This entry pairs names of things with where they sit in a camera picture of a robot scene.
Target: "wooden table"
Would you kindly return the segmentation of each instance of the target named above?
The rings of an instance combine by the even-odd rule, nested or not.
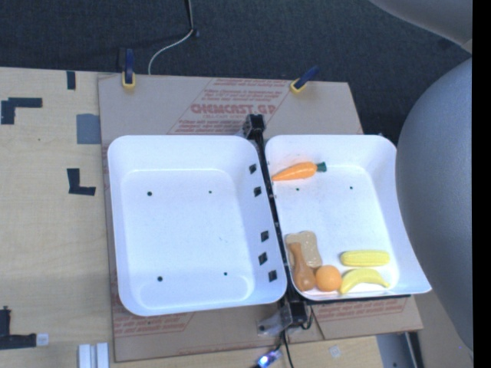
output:
[[[111,366],[253,366],[267,350],[114,363],[101,145],[77,144],[76,134],[78,114],[99,114],[97,73],[76,78],[68,90],[65,71],[0,68],[0,100],[43,100],[0,125],[0,306],[12,310],[11,334],[49,334],[47,347],[0,350],[0,367],[77,366],[78,345],[99,342],[109,343]],[[80,169],[81,186],[97,187],[94,196],[68,194],[69,168]],[[376,337],[290,351],[296,368],[382,367]]]

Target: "tray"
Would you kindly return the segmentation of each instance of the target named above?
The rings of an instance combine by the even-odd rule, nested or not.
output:
[[[352,269],[341,264],[343,251],[380,249],[390,254],[389,264],[376,268],[390,283],[388,289],[359,284],[341,295],[314,288],[298,291],[303,297],[347,300],[431,289],[400,216],[392,142],[376,135],[275,136],[266,144],[265,157],[270,176],[304,161],[327,165],[327,172],[310,179],[272,184],[283,238],[289,233],[314,232],[322,264],[334,265],[342,274]]]
[[[120,299],[140,316],[267,304],[287,281],[258,153],[238,136],[122,136],[108,166]]]
[[[278,301],[290,271],[281,237],[305,230],[316,234],[323,264],[341,273],[349,269],[339,261],[343,251],[382,249],[391,257],[378,268],[388,289],[359,284],[342,295],[298,291],[309,301],[430,290],[400,217],[396,149],[389,140],[271,138],[261,155],[270,176],[302,161],[327,165],[310,179],[272,184],[278,229],[259,153],[240,136],[122,136],[112,142],[107,158],[117,283],[129,311],[152,316]]]

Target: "cable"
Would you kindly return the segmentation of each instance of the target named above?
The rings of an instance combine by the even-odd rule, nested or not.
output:
[[[166,51],[167,49],[171,49],[179,44],[181,44],[182,42],[184,42],[186,39],[188,39],[189,37],[191,37],[191,34],[194,32],[194,29],[192,28],[191,30],[189,30],[189,33],[187,33],[184,38],[181,38],[180,40],[178,40],[177,42],[174,42],[173,44],[171,45],[167,45],[166,47],[160,49],[157,53],[155,53],[152,58],[150,59],[150,63],[148,64],[148,74],[151,75],[152,74],[152,63],[153,61],[155,60],[155,58],[161,54],[162,52]]]
[[[288,362],[290,363],[290,367],[293,367],[292,357],[290,356],[290,349],[288,348],[288,342],[286,340],[286,329],[282,331],[283,343],[285,344],[286,356],[288,357]]]
[[[195,29],[194,29],[194,20],[193,20],[193,5],[191,4],[191,0],[185,0],[185,3],[186,3],[186,10],[187,10],[189,25],[191,26],[191,30],[189,30],[189,33],[187,33],[183,38],[181,38],[177,42],[174,42],[171,45],[167,45],[166,47],[160,49],[157,53],[155,53],[152,56],[152,58],[150,59],[150,63],[148,64],[148,74],[149,75],[152,74],[152,63],[159,54],[166,51],[167,49],[171,49],[171,48],[181,44],[186,39],[188,39],[191,36],[191,34],[194,32]]]
[[[312,307],[310,307],[310,315],[308,317],[307,325],[305,326],[304,324],[301,324],[302,329],[308,330],[311,327],[313,321],[314,321],[314,310],[312,309]]]

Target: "white cable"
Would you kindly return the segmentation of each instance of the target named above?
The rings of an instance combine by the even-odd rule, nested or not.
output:
[[[179,45],[180,43],[184,42],[186,39],[188,39],[191,34],[193,33],[194,29],[192,28],[191,30],[189,30],[189,33],[187,33],[184,38],[181,38],[180,40],[178,40],[177,42],[174,42],[173,44],[171,45],[167,45],[166,47],[160,49],[157,53],[155,53],[152,58],[150,59],[150,63],[148,64],[148,74],[151,75],[152,74],[152,63],[153,63],[153,60],[155,60],[155,58],[161,54],[163,51],[166,51],[167,49],[171,49],[173,47],[175,47],[176,45]]]

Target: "blue clamp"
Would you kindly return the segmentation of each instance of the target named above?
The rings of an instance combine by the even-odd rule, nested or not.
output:
[[[121,75],[123,87],[127,89],[131,89],[135,87],[135,84],[137,84],[137,76],[135,75],[133,70],[134,62],[135,57],[133,54],[133,49],[127,49],[126,57],[124,59],[124,71]]]
[[[300,78],[292,81],[290,83],[290,90],[295,94],[300,93],[302,90],[304,90],[307,82],[313,79],[314,76],[318,74],[318,72],[319,72],[319,67],[315,65],[310,70],[305,72],[302,76],[300,76]]]

